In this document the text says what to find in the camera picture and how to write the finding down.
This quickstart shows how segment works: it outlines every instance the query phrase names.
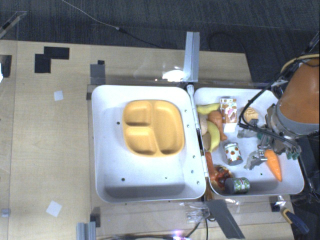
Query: yellow cable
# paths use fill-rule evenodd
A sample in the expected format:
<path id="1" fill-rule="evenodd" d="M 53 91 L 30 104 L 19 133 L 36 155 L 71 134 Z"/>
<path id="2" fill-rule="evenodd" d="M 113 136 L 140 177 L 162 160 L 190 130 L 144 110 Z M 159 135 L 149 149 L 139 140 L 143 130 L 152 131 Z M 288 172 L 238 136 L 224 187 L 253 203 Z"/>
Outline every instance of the yellow cable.
<path id="1" fill-rule="evenodd" d="M 297 60 L 314 59 L 314 58 L 319 58 L 319 54 L 302 55 L 300 57 L 293 58 L 293 59 L 289 60 L 286 64 L 283 65 L 280 72 L 284 71 L 290 64 L 294 63 Z"/>

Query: wooden table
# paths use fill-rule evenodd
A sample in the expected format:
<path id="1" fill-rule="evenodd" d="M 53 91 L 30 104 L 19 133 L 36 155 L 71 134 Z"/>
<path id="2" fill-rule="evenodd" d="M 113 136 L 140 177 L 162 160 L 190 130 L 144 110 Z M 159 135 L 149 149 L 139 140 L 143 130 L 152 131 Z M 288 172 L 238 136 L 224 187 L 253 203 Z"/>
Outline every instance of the wooden table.
<path id="1" fill-rule="evenodd" d="M 35 73 L 35 54 L 43 54 L 44 46 L 70 48 L 69 60 L 52 59 L 50 74 Z M 76 239 L 76 224 L 88 223 L 92 211 L 86 100 L 90 64 L 103 60 L 107 76 L 157 78 L 162 71 L 183 68 L 184 51 L 0 40 L 0 54 L 12 55 L 11 76 L 0 84 L 0 204 L 11 209 L 9 219 L 0 218 L 0 239 Z M 243 54 L 201 51 L 199 60 L 202 79 L 251 80 Z M 63 100 L 55 101 L 56 91 L 63 91 Z M 62 205 L 57 217 L 46 212 L 51 201 Z M 240 203 L 251 204 L 234 215 L 247 239 L 293 239 L 279 213 L 252 205 L 266 206 L 268 199 Z M 179 208 L 175 214 L 154 211 L 165 207 L 161 202 L 142 209 L 139 204 L 103 207 L 112 221 L 98 230 L 99 236 L 150 232 L 154 223 L 166 232 L 182 224 L 183 230 L 194 226 L 181 220 Z M 286 207 L 292 210 L 290 202 Z M 155 221 L 155 215 L 167 219 Z M 146 224 L 135 228 L 141 225 L 138 218 Z M 212 238 L 225 239 L 216 222 L 209 226 Z M 204 239 L 203 227 L 192 239 Z"/>

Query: orange carrot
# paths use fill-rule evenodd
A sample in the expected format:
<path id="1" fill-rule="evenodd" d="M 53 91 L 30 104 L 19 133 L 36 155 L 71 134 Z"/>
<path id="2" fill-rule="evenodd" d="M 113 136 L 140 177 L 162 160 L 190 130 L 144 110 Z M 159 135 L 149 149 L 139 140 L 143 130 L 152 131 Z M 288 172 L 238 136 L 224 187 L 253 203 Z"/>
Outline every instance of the orange carrot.
<path id="1" fill-rule="evenodd" d="M 268 149 L 264 152 L 264 156 L 268 158 L 266 161 L 270 171 L 273 173 L 273 175 L 276 177 L 276 179 L 280 182 L 282 182 L 282 175 L 281 175 L 281 169 L 279 164 L 279 159 L 276 153 Z"/>

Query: wooden surface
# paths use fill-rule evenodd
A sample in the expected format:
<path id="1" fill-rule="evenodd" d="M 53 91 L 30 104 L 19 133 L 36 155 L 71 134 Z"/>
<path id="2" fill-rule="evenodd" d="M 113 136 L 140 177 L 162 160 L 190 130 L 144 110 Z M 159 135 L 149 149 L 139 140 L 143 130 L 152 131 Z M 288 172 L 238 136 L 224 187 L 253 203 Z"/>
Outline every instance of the wooden surface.
<path id="1" fill-rule="evenodd" d="M 88 131 L 87 85 L 90 83 L 90 64 L 104 60 L 107 76 L 161 77 L 163 71 L 183 66 L 183 51 L 130 47 L 106 47 L 78 44 L 0 41 L 0 51 L 17 47 L 14 111 L 1 116 L 13 122 L 10 177 L 1 176 L 1 194 L 10 186 L 11 215 L 7 225 L 1 221 L 0 230 L 8 226 L 9 240 L 72 240 L 76 239 L 76 224 L 87 223 L 91 213 L 91 184 Z M 51 60 L 51 74 L 34 73 L 35 54 L 43 54 L 44 46 L 69 47 L 69 60 Z M 250 73 L 243 54 L 200 52 L 200 75 L 219 80 L 249 81 Z M 63 100 L 55 101 L 54 92 L 63 91 Z M 0 96 L 1 108 L 4 98 Z M 1 137 L 7 132 L 1 128 Z M 62 205 L 57 217 L 46 213 L 51 201 Z M 135 218 L 142 216 L 149 231 L 157 223 L 161 231 L 168 231 L 166 223 L 185 223 L 185 212 L 172 215 L 164 206 L 104 204 L 106 218 L 111 225 L 100 230 L 100 236 L 114 232 L 140 230 Z M 152 220 L 159 214 L 163 220 Z M 236 215 L 247 239 L 293 239 L 288 223 L 281 215 L 253 209 Z M 210 225 L 214 239 L 225 239 L 218 225 Z M 191 229 L 192 224 L 185 226 Z M 192 239 L 204 239 L 199 229 Z M 6 233 L 0 234 L 6 239 Z"/>

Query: green can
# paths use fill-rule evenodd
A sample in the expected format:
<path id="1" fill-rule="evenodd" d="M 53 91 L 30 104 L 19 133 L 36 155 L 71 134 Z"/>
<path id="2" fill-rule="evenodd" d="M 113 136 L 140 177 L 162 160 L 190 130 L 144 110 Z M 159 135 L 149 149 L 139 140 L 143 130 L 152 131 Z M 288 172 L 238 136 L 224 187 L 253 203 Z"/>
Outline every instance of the green can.
<path id="1" fill-rule="evenodd" d="M 250 182 L 247 178 L 227 178 L 224 183 L 225 191 L 230 194 L 245 194 L 250 189 Z"/>

